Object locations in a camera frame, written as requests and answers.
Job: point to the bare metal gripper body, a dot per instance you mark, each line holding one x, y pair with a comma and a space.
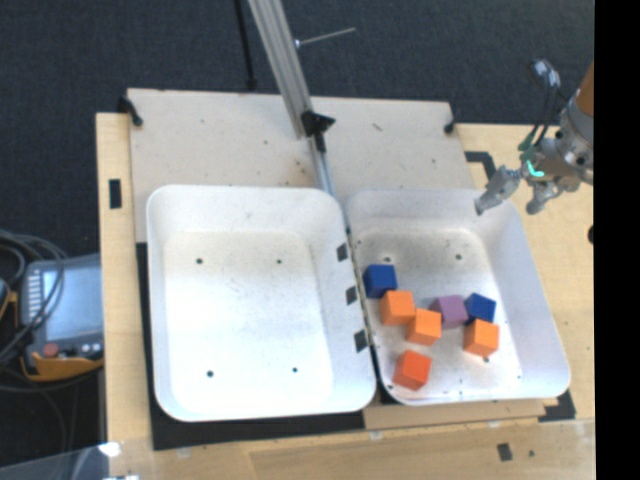
560, 160

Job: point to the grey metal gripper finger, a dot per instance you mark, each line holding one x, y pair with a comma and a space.
495, 190
540, 198

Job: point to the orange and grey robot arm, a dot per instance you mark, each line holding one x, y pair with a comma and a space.
584, 103

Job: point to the white plastic tray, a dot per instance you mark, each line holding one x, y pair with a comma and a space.
450, 248
250, 318

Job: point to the blue cube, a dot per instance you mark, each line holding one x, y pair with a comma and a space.
481, 307
380, 279

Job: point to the purple cube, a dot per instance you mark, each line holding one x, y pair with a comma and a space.
452, 310

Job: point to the orange cube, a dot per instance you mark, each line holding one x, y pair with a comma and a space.
481, 338
425, 327
397, 308
412, 369

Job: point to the thin black and white rod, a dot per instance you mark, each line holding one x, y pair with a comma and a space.
325, 170

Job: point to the pale flat board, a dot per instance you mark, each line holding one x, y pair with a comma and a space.
225, 143

